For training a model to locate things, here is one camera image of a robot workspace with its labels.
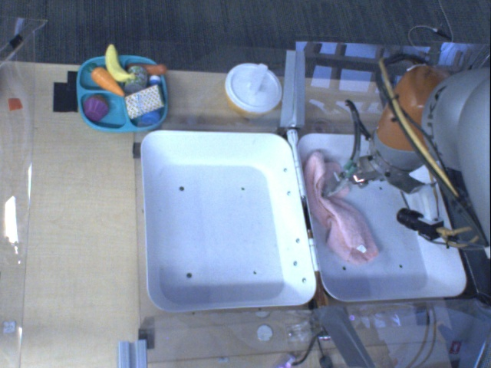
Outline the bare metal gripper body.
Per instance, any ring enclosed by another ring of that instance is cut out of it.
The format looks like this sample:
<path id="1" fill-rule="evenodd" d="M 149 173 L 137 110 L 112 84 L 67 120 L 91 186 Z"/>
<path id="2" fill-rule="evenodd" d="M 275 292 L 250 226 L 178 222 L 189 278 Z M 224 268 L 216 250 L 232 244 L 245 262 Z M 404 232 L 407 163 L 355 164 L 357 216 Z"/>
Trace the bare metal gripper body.
<path id="1" fill-rule="evenodd" d="M 348 181 L 366 186 L 372 181 L 385 181 L 397 189 L 412 194 L 423 187 L 423 183 L 412 176 L 410 172 L 387 163 L 379 154 L 362 156 L 354 164 Z"/>

